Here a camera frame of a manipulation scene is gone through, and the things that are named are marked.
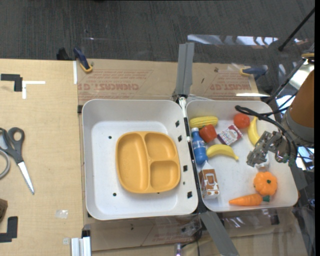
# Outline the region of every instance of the corn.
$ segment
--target corn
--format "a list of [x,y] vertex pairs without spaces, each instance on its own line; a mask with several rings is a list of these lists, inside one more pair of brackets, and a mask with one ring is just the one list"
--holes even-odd
[[190,119],[189,126],[190,128],[198,127],[201,129],[204,126],[207,125],[217,125],[218,118],[216,116],[201,116],[201,117],[195,117]]

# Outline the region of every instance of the red tomato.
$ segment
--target red tomato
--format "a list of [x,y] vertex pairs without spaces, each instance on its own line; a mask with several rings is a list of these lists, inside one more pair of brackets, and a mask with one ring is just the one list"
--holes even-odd
[[233,123],[239,129],[247,128],[250,126],[250,118],[244,113],[238,113],[233,117]]
[[212,124],[208,124],[199,130],[200,137],[206,142],[214,140],[218,135],[215,127]]

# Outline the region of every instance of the orange carrot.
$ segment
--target orange carrot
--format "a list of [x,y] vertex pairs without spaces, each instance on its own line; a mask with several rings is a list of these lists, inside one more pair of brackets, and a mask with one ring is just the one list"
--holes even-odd
[[259,194],[248,194],[230,200],[229,204],[237,206],[258,206],[262,201],[269,202],[270,196],[262,197]]

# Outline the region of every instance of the metal ring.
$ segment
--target metal ring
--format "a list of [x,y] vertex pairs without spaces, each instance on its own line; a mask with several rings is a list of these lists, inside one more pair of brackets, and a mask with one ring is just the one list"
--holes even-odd
[[0,173],[0,179],[2,179],[9,172],[10,159],[9,159],[9,156],[6,154],[6,152],[2,151],[1,149],[0,149],[0,155],[3,155],[3,157],[6,160],[6,167],[4,168],[4,171],[2,173]]

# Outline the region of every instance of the pumpkin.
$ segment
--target pumpkin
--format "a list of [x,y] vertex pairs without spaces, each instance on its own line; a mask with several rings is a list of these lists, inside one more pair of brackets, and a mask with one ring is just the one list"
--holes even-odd
[[255,190],[262,196],[272,196],[278,188],[278,181],[269,171],[258,172],[253,180]]

